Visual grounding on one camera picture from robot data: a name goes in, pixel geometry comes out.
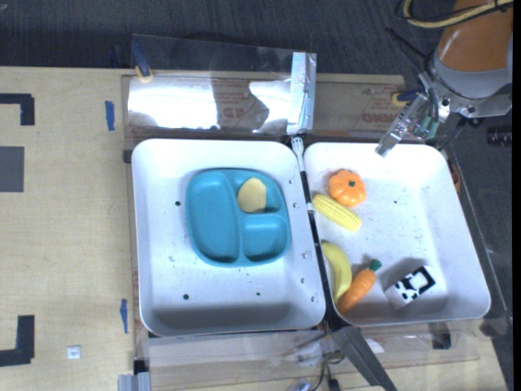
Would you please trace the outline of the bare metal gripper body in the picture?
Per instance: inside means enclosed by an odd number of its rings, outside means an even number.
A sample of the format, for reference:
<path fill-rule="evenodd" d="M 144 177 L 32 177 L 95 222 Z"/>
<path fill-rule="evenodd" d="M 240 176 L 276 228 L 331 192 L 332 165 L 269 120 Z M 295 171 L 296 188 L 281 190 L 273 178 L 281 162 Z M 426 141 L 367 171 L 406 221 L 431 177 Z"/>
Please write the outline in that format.
<path fill-rule="evenodd" d="M 506 89 L 483 98 L 469 98 L 427 72 L 423 72 L 419 80 L 422 90 L 406 109 L 406 129 L 415 137 L 434 137 L 439 125 L 445 123 L 451 113 L 473 120 L 502 116 L 512 106 Z"/>

